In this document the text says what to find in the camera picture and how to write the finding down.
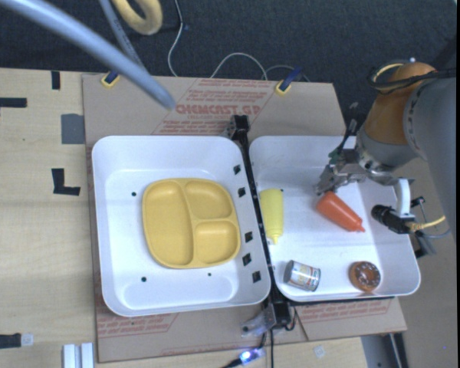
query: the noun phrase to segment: cable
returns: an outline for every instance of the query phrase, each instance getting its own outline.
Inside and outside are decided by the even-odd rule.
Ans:
[[[232,58],[232,57],[234,57],[234,56],[243,56],[243,57],[245,57],[245,58],[250,58],[252,61],[254,61],[254,62],[259,66],[259,68],[261,68],[262,77],[264,77],[264,80],[265,80],[265,81],[268,80],[268,74],[266,73],[266,70],[264,69],[264,67],[262,67],[261,63],[259,63],[259,61],[258,61],[255,57],[252,57],[250,54],[241,53],[241,52],[231,53],[231,54],[229,54],[227,57],[225,57],[225,58],[220,62],[220,64],[218,64],[218,67],[215,69],[215,72],[213,72],[212,76],[210,76],[210,77],[215,77],[215,75],[218,73],[218,71],[220,71],[220,68],[222,67],[222,65],[223,65],[229,58]]]
[[[274,368],[274,335],[273,335],[273,329],[271,328],[270,330],[271,334],[271,368]]]
[[[427,235],[425,232],[423,231],[416,231],[416,233],[414,233],[417,237],[423,237],[423,238],[432,238],[432,239],[437,239],[437,238],[444,238],[446,237],[447,235],[450,234],[452,230],[451,229],[448,229],[446,232],[443,232],[439,235]]]
[[[393,80],[391,82],[378,83],[376,80],[381,74],[384,74],[388,70],[391,70],[396,67],[402,67],[404,64],[407,64],[406,61],[394,61],[392,63],[384,64],[383,66],[374,70],[367,78],[368,84],[376,89],[379,93],[383,95],[391,94],[393,91],[406,88],[411,84],[419,81],[425,81],[427,79],[436,79],[436,78],[447,78],[447,77],[456,77],[457,69],[449,68],[442,71],[431,71],[423,75],[415,75],[413,77],[407,77],[406,79]]]
[[[445,221],[445,219],[446,219],[446,217],[442,216],[442,217],[440,217],[440,218],[438,218],[438,219],[436,219],[435,221],[432,221],[432,222],[427,222],[427,223],[409,222],[407,225],[410,227],[411,231],[415,232],[415,231],[418,231],[418,230],[421,230],[421,229],[426,229],[426,228],[429,228],[431,226],[441,224],[443,221]]]
[[[176,106],[169,92],[144,68],[99,34],[52,4],[45,0],[0,0],[0,5],[77,45],[109,68],[129,78],[163,107],[171,110]]]
[[[265,350],[263,348],[266,343],[266,334],[267,332],[262,334],[261,343],[259,344],[258,347],[251,349],[251,350],[246,350],[240,353],[240,356],[238,357],[238,359],[230,361],[230,363],[228,363],[222,368],[232,368],[235,366],[246,365],[250,363],[251,361],[254,361],[254,360],[257,360],[263,357],[265,355]]]
[[[127,37],[126,33],[123,30],[119,19],[117,18],[116,13],[113,10],[113,6],[110,3],[110,0],[98,0],[100,7],[102,8],[104,15],[106,16],[107,22],[111,30],[114,33],[114,36],[117,39],[117,43],[123,49],[124,53],[131,58],[138,65],[143,66],[143,62],[140,59],[140,56],[137,54],[135,48],[130,42],[130,39]]]
[[[285,69],[285,70],[292,71],[295,69],[295,67],[292,67],[291,65],[283,65],[283,64],[273,65],[272,67],[269,67],[266,70],[266,74],[269,74],[269,72],[273,70],[277,70],[277,69]],[[307,82],[311,82],[311,80],[307,77],[307,75],[302,74],[301,77],[305,79]]]
[[[179,0],[174,0],[174,4],[176,5],[176,10],[177,10],[177,15],[179,16],[179,22],[180,22],[180,26],[179,26],[179,31],[177,32],[177,36],[176,36],[176,39],[174,40],[174,42],[172,43],[172,47],[169,49],[169,53],[167,55],[167,64],[169,65],[169,69],[170,69],[170,72],[172,73],[172,75],[174,75],[175,77],[177,77],[177,73],[176,71],[174,70],[173,66],[172,66],[172,54],[174,52],[174,49],[176,48],[177,44],[179,43],[179,40],[181,38],[181,35],[182,35],[182,30],[184,29],[184,20],[182,18],[182,11],[181,11],[181,8],[180,8],[180,5],[179,5]],[[262,77],[267,80],[268,79],[268,75],[266,73],[266,70],[264,69],[264,67],[262,67],[261,63],[259,63],[259,61],[255,58],[255,57],[252,57],[250,54],[246,54],[246,53],[241,53],[241,52],[235,52],[235,53],[231,53],[229,54],[228,56],[226,56],[221,62],[220,64],[218,65],[218,67],[215,69],[215,71],[213,72],[213,74],[210,76],[210,78],[213,78],[215,77],[215,75],[218,73],[218,71],[220,70],[220,68],[222,67],[222,65],[229,59],[229,58],[232,58],[234,56],[243,56],[243,57],[246,57],[246,58],[250,58],[251,60],[253,60],[258,66],[259,68],[261,68],[261,71],[262,71]]]
[[[293,321],[291,322],[291,326],[289,326],[289,327],[284,326],[284,329],[285,329],[286,331],[293,331],[293,330],[294,330],[294,327],[295,327],[296,324],[297,324],[297,319],[298,319],[297,308],[296,308],[296,307],[293,307],[293,310],[294,310]]]
[[[177,15],[179,16],[179,31],[177,32],[176,39],[172,43],[172,46],[170,47],[169,53],[167,54],[167,64],[169,65],[170,72],[172,75],[177,77],[177,73],[174,71],[173,66],[172,66],[172,53],[174,52],[174,49],[176,48],[176,45],[179,43],[179,39],[181,38],[182,30],[184,29],[184,21],[182,19],[182,12],[181,8],[179,7],[179,0],[174,0],[174,4],[176,5],[177,9]]]

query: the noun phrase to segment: tin can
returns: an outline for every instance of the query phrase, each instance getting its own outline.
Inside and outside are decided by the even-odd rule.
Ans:
[[[306,291],[315,291],[319,286],[320,269],[297,261],[289,261],[284,269],[283,281],[285,284]]]

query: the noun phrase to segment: tan tube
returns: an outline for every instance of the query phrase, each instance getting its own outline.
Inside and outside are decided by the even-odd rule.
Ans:
[[[159,0],[134,0],[143,10],[144,18],[139,16],[127,0],[112,0],[126,23],[142,35],[153,35],[162,26],[163,14]]]
[[[283,235],[283,192],[278,188],[265,189],[259,197],[266,236],[277,244]]]
[[[398,68],[389,82],[424,75],[435,68],[424,63],[407,63]],[[364,129],[373,140],[388,144],[407,144],[403,129],[403,114],[411,93],[422,82],[415,82],[406,88],[400,88],[390,94],[379,94],[366,118]]]

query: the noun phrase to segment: gray carpet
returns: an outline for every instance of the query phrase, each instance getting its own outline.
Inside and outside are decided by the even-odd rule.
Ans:
[[[97,0],[48,0],[115,43]],[[171,75],[167,53],[179,19],[173,0],[160,0],[163,30],[140,36],[126,27],[149,72]],[[457,5],[453,0],[179,0],[185,31],[172,65],[179,76],[208,77],[232,52],[268,68],[301,66],[311,81],[332,82],[345,120],[360,123],[375,98],[366,84],[373,67],[415,58],[437,68],[456,66]],[[91,56],[0,7],[0,67],[105,71]],[[270,72],[272,80],[286,70]],[[243,57],[218,77],[261,78]],[[359,107],[349,110],[353,102]]]

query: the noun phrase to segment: yellow divided plate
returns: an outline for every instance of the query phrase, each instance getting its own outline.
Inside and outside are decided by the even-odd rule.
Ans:
[[[232,198],[212,180],[150,184],[143,193],[143,228],[152,256],[170,268],[221,265],[240,249]]]

